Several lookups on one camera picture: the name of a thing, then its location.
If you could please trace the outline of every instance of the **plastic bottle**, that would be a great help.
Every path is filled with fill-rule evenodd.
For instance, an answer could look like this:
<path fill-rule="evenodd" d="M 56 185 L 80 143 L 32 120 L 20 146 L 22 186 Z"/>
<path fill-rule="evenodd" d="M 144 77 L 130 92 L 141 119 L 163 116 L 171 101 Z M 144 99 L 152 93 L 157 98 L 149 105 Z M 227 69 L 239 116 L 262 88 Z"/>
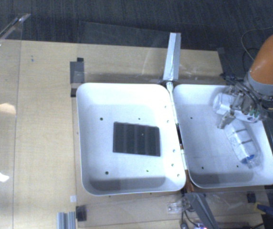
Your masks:
<path fill-rule="evenodd" d="M 243 121 L 234 119 L 224 132 L 238 160 L 253 168 L 260 164 L 260 150 Z"/>

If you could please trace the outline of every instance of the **bottle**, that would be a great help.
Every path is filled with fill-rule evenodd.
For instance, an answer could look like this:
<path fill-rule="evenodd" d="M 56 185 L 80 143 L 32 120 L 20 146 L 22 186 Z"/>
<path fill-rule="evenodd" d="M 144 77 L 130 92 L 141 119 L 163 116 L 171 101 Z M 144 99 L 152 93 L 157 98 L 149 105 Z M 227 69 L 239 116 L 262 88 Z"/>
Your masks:
<path fill-rule="evenodd" d="M 253 168 L 260 164 L 260 150 L 243 121 L 234 119 L 224 132 L 238 160 Z"/>

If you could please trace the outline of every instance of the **white cable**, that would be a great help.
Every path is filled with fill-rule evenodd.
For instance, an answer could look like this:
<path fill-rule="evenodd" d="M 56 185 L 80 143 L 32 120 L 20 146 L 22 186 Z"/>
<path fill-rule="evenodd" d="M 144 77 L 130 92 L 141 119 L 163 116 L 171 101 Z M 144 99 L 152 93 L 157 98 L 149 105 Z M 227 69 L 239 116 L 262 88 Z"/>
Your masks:
<path fill-rule="evenodd" d="M 251 32 L 251 31 L 264 31 L 264 30 L 271 29 L 271 28 L 273 28 L 273 26 L 266 27 L 266 28 L 261 28 L 261 29 L 251 29 L 251 30 L 246 31 L 246 32 L 241 36 L 241 44 L 242 44 L 242 47 L 244 48 L 244 50 L 246 51 L 246 53 L 248 54 L 248 56 L 249 56 L 250 58 L 252 58 L 252 60 L 254 60 L 254 58 L 251 56 L 251 54 L 248 52 L 248 50 L 246 49 L 245 45 L 243 44 L 243 41 L 242 41 L 243 37 L 244 37 L 247 33 Z"/>

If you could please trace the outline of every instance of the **dark rectangular drain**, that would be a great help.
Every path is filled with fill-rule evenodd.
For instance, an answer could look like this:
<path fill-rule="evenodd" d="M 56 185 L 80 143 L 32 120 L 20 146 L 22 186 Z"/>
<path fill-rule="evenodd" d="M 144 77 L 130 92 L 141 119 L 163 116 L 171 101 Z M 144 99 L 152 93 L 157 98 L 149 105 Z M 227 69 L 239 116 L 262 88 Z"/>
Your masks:
<path fill-rule="evenodd" d="M 159 128 L 114 122 L 113 152 L 160 156 Z"/>

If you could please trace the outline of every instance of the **clear water bottle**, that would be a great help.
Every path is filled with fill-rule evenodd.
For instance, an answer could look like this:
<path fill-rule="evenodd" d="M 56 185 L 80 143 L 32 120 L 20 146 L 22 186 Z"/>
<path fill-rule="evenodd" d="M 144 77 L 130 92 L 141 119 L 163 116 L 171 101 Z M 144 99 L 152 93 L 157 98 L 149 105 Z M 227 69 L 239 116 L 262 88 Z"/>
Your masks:
<path fill-rule="evenodd" d="M 253 168 L 260 164 L 260 150 L 243 121 L 234 119 L 224 132 L 238 160 Z"/>

